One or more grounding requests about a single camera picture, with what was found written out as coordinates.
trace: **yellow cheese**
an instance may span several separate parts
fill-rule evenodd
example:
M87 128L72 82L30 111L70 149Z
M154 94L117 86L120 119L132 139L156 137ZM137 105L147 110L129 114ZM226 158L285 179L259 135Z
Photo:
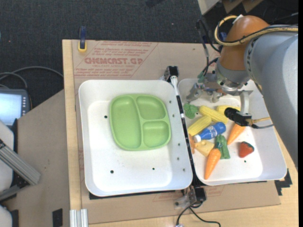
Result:
M214 144L208 140L201 140L195 144L196 150L205 157L208 157L209 152L214 148Z

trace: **orange carrot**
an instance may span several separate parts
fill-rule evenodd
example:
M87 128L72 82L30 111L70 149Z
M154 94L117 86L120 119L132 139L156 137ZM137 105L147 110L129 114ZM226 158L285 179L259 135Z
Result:
M204 178L208 179L210 174L213 172L214 167L217 165L221 158L221 152L218 148L213 148L208 155Z
M241 133L244 130L245 130L245 126L240 126L237 123L235 123L228 137L227 145L230 145L239 135L241 135Z

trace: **white tray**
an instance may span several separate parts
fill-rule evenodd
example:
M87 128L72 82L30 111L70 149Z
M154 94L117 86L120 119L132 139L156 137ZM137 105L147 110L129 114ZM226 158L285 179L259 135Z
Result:
M178 89L182 104L186 103L186 96L190 89L197 82L197 79L184 79L178 84ZM268 117L268 112L265 107L263 97L252 81L243 88L245 90L252 90L250 94L249 113L252 114L252 119L259 119ZM232 105L241 106L239 96L226 95L219 99L218 102L212 103L211 96L206 92L192 102L196 106L208 106L215 109L218 105ZM190 126L197 117L189 119L186 117L186 124ZM271 121L259 122L258 125L268 125ZM226 132L223 133L228 139L233 122L231 120L226 124ZM254 146L255 151L245 158L239 157L238 146L242 141L247 141ZM207 185L220 185L227 183L243 183L255 181L267 181L281 179L286 175L286 165L284 157L279 146L276 133L273 127L265 129L253 129L246 127L245 131L228 146L230 159L222 159L218 162L211 176L206 180L204 178L206 157L204 157L197 150L193 154L193 161L197 177L201 182Z
M160 98L171 126L169 143L158 149L128 151L112 136L109 105L125 94ZM87 80L79 88L85 183L96 196L187 188L193 178L174 88L161 80Z

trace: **red strawberry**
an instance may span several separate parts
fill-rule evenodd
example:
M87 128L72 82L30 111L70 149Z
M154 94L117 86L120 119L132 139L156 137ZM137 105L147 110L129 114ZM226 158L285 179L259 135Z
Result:
M254 152L254 150L255 150L255 148L251 144L243 141L240 144L239 156L241 158L246 157L250 153Z

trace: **yellow cable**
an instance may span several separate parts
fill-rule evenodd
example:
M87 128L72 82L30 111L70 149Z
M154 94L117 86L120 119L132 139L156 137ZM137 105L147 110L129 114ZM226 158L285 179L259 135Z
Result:
M260 35L263 35L263 34L267 34L267 33L271 33L271 32L298 32L298 28L297 27L266 27L262 30L259 30L259 31L256 31L248 36L245 36L235 42L228 42L228 41L222 41L218 38L218 29L219 27L225 23L227 20L229 19L233 19L233 18L237 18L238 16L236 15L230 15L230 16L227 16L225 17L224 19L222 19L219 24L217 25L217 27L215 28L214 30L214 38L215 40L221 44L221 45L224 45L224 46L234 46L234 45L239 45L239 44L243 44L247 41L250 41L251 39L255 38L255 37L258 37Z

